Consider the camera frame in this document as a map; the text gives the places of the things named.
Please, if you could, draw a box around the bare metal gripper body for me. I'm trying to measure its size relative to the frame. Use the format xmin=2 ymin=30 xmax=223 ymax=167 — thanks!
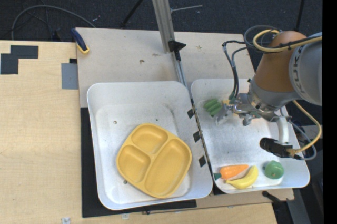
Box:
xmin=228 ymin=93 xmax=270 ymax=126

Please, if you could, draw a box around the white plastic tray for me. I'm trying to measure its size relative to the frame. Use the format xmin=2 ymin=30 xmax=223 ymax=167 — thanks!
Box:
xmin=190 ymin=78 xmax=311 ymax=195
xmin=86 ymin=80 xmax=214 ymax=211

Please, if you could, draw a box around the orange carrot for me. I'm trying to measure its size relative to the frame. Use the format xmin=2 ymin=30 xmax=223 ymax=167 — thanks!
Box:
xmin=213 ymin=163 xmax=250 ymax=181

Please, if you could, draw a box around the thin black and white rod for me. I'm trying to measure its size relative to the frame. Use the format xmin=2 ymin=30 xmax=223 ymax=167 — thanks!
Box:
xmin=172 ymin=51 xmax=212 ymax=188

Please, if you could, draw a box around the green apple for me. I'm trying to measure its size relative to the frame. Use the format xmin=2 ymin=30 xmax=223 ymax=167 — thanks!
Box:
xmin=264 ymin=160 xmax=285 ymax=180

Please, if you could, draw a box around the yellow banana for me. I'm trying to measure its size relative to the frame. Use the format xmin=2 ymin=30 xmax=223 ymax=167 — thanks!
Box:
xmin=225 ymin=165 xmax=260 ymax=190

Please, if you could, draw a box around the yellow divided plate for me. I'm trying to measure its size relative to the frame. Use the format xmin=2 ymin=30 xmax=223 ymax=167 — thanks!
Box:
xmin=115 ymin=122 xmax=193 ymax=200

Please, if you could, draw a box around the pale wood board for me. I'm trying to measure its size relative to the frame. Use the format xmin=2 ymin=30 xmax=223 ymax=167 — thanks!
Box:
xmin=75 ymin=27 xmax=295 ymax=216

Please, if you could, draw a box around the black cylinder on white bracket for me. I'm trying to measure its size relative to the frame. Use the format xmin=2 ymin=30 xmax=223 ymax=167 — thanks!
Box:
xmin=259 ymin=116 xmax=294 ymax=159

